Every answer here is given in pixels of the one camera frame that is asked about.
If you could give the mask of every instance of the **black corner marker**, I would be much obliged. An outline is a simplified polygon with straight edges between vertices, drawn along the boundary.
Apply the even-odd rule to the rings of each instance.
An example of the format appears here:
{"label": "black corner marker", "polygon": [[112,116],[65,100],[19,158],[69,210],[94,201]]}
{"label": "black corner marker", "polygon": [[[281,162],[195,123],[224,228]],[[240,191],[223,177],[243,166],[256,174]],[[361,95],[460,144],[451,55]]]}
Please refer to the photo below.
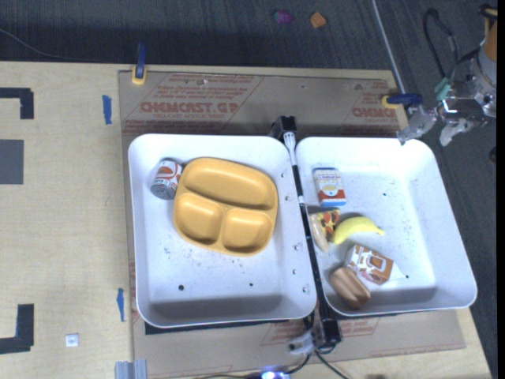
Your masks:
{"label": "black corner marker", "polygon": [[0,88],[0,98],[18,98],[20,119],[33,119],[33,91],[30,88]]}
{"label": "black corner marker", "polygon": [[0,339],[0,354],[30,351],[33,345],[34,307],[17,305],[16,335]]}

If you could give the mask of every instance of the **spam can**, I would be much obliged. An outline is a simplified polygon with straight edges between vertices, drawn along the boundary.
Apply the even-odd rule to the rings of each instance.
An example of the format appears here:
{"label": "spam can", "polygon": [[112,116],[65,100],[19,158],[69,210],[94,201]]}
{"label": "spam can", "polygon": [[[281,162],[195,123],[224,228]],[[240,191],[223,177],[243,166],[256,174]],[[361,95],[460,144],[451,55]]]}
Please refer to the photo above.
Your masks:
{"label": "spam can", "polygon": [[155,179],[151,184],[151,192],[160,199],[174,199],[181,173],[181,164],[172,159],[161,160]]}

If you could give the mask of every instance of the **white square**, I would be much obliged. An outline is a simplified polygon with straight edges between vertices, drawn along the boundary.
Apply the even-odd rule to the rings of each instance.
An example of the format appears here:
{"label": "white square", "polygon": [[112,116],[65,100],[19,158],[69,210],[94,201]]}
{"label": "white square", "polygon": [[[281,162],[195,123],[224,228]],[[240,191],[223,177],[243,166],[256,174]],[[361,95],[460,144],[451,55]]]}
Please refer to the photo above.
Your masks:
{"label": "white square", "polygon": [[79,346],[79,334],[67,334],[65,336],[65,344],[67,347],[78,347]]}

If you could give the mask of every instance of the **blue clamp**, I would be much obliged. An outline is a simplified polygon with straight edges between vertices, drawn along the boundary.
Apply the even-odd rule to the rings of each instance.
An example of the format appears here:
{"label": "blue clamp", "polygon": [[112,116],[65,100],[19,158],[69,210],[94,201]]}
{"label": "blue clamp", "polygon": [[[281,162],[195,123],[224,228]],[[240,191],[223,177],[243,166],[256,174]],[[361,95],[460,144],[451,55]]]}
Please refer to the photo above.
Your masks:
{"label": "blue clamp", "polygon": [[147,53],[148,49],[142,42],[140,42],[137,50],[137,64],[133,67],[132,72],[132,82],[134,84],[145,83],[145,78],[148,73],[145,69],[145,58]]}
{"label": "blue clamp", "polygon": [[396,96],[389,96],[386,98],[389,104],[403,104],[403,105],[416,105],[423,102],[423,96],[415,92],[406,94],[397,94]]}

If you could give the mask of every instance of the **dark floor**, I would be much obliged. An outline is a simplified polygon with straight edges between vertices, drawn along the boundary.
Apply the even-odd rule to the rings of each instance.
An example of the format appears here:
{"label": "dark floor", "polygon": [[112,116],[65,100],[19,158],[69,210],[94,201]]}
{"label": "dark floor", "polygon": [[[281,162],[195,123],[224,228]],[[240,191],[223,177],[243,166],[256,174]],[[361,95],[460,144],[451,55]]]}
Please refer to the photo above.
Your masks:
{"label": "dark floor", "polygon": [[[435,104],[440,80],[422,31],[433,7],[458,38],[462,53],[479,46],[478,8],[497,0],[376,0],[399,75],[408,92]],[[278,9],[289,25],[272,19]],[[314,30],[315,11],[327,25]],[[392,69],[372,0],[0,0],[0,60],[133,63],[137,44],[148,63]],[[447,41],[434,36],[441,62],[451,64]],[[460,134],[447,147],[440,126],[422,137],[436,154],[454,215],[477,280],[471,307],[493,377],[498,377],[496,287],[496,125]]]}

